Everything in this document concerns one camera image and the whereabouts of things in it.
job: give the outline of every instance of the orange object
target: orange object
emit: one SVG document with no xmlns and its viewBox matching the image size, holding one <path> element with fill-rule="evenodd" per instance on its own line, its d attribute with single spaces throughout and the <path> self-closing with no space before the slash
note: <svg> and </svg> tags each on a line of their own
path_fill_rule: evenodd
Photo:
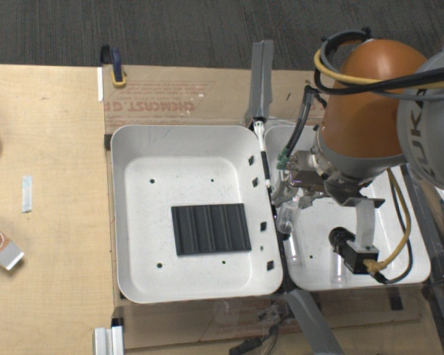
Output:
<svg viewBox="0 0 444 355">
<path fill-rule="evenodd" d="M 379 39 L 359 45 L 341 72 L 359 78 L 391 79 L 411 75 L 426 61 L 415 49 Z M 334 88 L 343 84 L 335 82 Z M 401 93 L 401 89 L 388 92 Z M 402 154 L 397 138 L 399 100 L 372 92 L 332 95 L 321 125 L 325 144 L 352 158 L 384 158 Z"/>
</svg>

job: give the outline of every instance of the yellow cable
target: yellow cable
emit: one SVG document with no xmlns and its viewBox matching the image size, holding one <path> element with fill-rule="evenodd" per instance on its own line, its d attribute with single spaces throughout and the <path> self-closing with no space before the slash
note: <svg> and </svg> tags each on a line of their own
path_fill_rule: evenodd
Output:
<svg viewBox="0 0 444 355">
<path fill-rule="evenodd" d="M 377 262 L 373 259 L 367 259 L 363 261 L 363 264 L 368 268 L 368 272 L 370 274 L 375 274 L 380 270 L 385 269 L 385 267 L 387 267 L 387 265 L 390 264 L 390 262 L 392 262 L 402 251 L 404 246 L 407 244 L 409 235 L 411 234 L 411 215 L 409 213 L 409 209 L 407 208 L 406 201 L 404 200 L 402 191 L 400 190 L 399 183 L 397 182 L 396 177 L 392 173 L 391 169 L 387 170 L 387 175 L 389 176 L 389 179 L 392 182 L 394 189 L 396 190 L 400 205 L 402 206 L 402 210 L 404 211 L 404 215 L 406 216 L 406 231 L 404 232 L 404 236 L 402 240 L 400 240 L 396 249 L 385 260 L 383 260 L 382 262 Z"/>
<path fill-rule="evenodd" d="M 340 74 L 338 72 L 334 72 L 324 66 L 324 64 L 321 62 L 320 58 L 321 49 L 317 50 L 317 52 L 314 55 L 313 61 L 315 64 L 315 67 L 323 74 L 329 76 L 332 79 L 335 79 L 336 81 L 341 81 L 344 83 L 350 83 L 350 84 L 360 84 L 360 85 L 366 85 L 366 84 L 372 84 L 377 83 L 379 81 L 384 81 L 380 79 L 368 79 L 368 78 L 357 78 L 355 76 L 349 76 Z M 435 83 L 429 83 L 429 84 L 421 84 L 419 86 L 409 87 L 414 89 L 434 89 L 434 88 L 444 88 L 444 81 L 437 81 Z"/>
</svg>

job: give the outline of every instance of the black fabric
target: black fabric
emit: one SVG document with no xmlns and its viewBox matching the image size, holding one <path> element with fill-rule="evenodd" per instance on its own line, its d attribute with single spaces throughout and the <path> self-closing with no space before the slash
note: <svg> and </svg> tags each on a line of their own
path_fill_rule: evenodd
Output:
<svg viewBox="0 0 444 355">
<path fill-rule="evenodd" d="M 444 0 L 0 0 L 0 64 L 97 66 L 110 44 L 126 64 L 249 69 L 273 39 L 275 70 L 313 70 L 322 36 L 364 26 L 430 57 Z"/>
</svg>

